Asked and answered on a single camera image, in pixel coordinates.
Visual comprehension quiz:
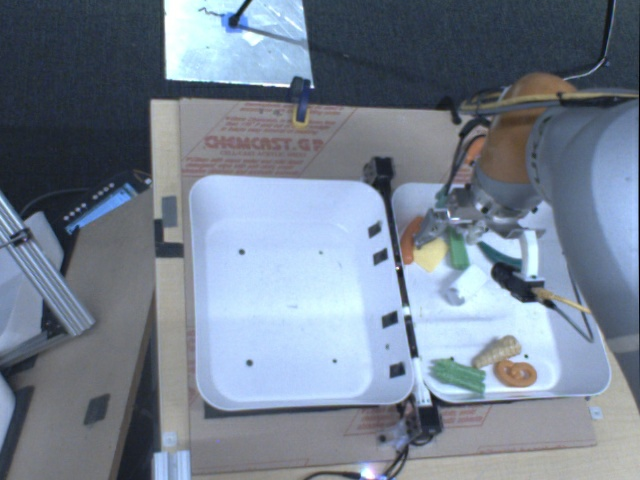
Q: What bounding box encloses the thin black and white rod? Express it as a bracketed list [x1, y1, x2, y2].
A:
[378, 181, 430, 411]

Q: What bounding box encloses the orange toy pretzel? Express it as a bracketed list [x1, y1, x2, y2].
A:
[493, 359, 539, 389]

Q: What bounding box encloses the dark green curved toy vegetable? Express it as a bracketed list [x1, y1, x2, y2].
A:
[476, 241, 525, 272]

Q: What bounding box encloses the white and grey small carton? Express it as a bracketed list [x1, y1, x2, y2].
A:
[439, 266, 488, 307]

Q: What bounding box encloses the green toy pea pod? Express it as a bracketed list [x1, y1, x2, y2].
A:
[446, 226, 472, 271]

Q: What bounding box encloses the green toy beans bundle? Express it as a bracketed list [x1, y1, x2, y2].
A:
[430, 357, 488, 396]

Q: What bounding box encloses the orange toy sausage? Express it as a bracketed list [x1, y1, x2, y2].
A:
[399, 215, 427, 266]

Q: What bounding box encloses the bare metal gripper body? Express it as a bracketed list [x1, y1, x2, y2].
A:
[440, 185, 542, 242]

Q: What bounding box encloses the brown cardboard board red print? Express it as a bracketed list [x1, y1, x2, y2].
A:
[178, 98, 599, 475]

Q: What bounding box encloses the white plastic tray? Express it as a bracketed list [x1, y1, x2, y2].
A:
[390, 182, 613, 403]
[188, 173, 417, 412]

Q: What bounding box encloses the yellow toy cheese wedge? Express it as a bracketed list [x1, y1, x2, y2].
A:
[411, 238, 449, 273]

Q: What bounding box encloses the black cylinder on white bracket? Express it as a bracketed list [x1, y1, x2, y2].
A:
[489, 228, 547, 304]

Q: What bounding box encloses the beige toy corn cob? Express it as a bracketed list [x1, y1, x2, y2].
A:
[471, 334, 523, 370]

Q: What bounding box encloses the black block with thin wires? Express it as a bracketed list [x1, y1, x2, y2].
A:
[398, 401, 445, 447]
[362, 155, 397, 188]

